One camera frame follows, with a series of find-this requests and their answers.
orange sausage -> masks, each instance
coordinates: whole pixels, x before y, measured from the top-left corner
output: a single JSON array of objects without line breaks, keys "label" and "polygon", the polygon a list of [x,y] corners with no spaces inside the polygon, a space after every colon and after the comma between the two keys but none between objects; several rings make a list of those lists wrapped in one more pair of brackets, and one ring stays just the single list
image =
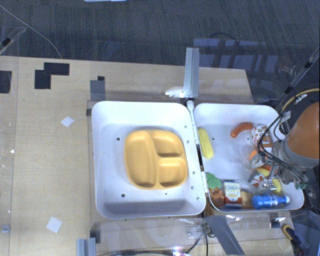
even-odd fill
[{"label": "orange sausage", "polygon": [[238,134],[241,133],[242,131],[251,130],[252,128],[253,128],[253,125],[251,122],[240,123],[236,128],[233,129],[230,136],[232,138],[236,138]]}]

white square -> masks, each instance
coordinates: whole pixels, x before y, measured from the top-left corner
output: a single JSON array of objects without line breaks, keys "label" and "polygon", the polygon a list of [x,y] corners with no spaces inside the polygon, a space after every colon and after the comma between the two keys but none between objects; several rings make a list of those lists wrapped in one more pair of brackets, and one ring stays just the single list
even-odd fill
[{"label": "white square", "polygon": [[46,225],[46,228],[54,233],[58,233],[61,224],[62,224],[61,220],[58,220],[55,217],[51,217],[48,224]]},{"label": "white square", "polygon": [[75,120],[73,120],[70,116],[67,116],[65,119],[61,121],[65,127],[69,127]]}]

yellow cable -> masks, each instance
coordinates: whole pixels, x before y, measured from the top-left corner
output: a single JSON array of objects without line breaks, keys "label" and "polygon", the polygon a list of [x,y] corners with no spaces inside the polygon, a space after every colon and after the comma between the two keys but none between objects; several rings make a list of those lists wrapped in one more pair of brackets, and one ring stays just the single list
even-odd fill
[{"label": "yellow cable", "polygon": [[295,96],[293,96],[291,99],[289,99],[283,106],[281,112],[283,112],[287,107],[288,105],[294,100],[296,99],[297,97],[301,96],[302,94],[308,94],[308,93],[313,93],[313,92],[319,92],[319,88],[313,88],[313,89],[308,89],[308,90],[304,90],[302,92],[299,92],[298,94],[296,94]]}]

table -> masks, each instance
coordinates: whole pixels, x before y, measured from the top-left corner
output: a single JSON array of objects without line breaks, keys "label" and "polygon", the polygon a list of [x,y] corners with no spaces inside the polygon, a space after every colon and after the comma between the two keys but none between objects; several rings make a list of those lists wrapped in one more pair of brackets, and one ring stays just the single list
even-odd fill
[{"label": "table", "polygon": [[[52,75],[51,89],[35,89],[35,70],[43,70],[44,63],[69,64],[69,75]],[[1,109],[7,116],[16,117],[16,124],[14,153],[11,153],[12,198],[4,197],[3,189],[0,197],[0,211],[3,205],[11,205],[9,214],[6,214],[10,216],[7,221],[10,221],[11,231],[9,235],[0,234],[0,254],[73,256],[77,239],[87,239],[92,226],[86,116],[87,102],[91,99],[90,81],[96,81],[98,76],[104,77],[106,93],[110,97],[126,98],[130,93],[162,99],[167,89],[182,87],[184,67],[0,56],[2,69],[12,71],[12,89],[16,98],[11,97],[10,106],[5,100],[8,94],[0,94]],[[220,80],[214,87],[213,78]],[[199,83],[199,94],[212,94],[217,102],[234,102],[236,98],[242,103],[252,103],[243,70],[200,68]],[[74,121],[68,127],[61,123],[67,117]],[[5,189],[11,191],[11,185]],[[61,221],[57,232],[46,228],[51,217]],[[292,224],[289,212],[281,212],[278,217]],[[229,226],[246,255],[257,255],[257,250],[260,255],[293,254],[290,241],[281,230],[269,227],[268,214],[232,218]],[[136,236],[143,241],[141,245],[155,248],[159,243],[150,236],[152,230],[157,239],[165,234],[169,234],[166,237],[169,242],[177,238],[177,246],[188,247],[193,243],[193,240],[186,243],[185,239],[176,236],[174,225],[179,226],[179,219],[172,218],[161,225],[158,223],[163,220],[150,221],[152,224],[146,229],[145,226],[135,226],[138,223],[135,220],[127,221],[127,224],[106,220],[103,225],[108,226],[109,245],[117,241],[114,247],[127,249],[125,247],[132,245],[130,238]],[[119,238],[129,240],[121,243]],[[98,251],[102,252],[103,247],[98,244]],[[205,251],[204,240],[201,240],[192,254],[203,255]],[[224,254],[216,238],[209,239],[209,253]]]}]

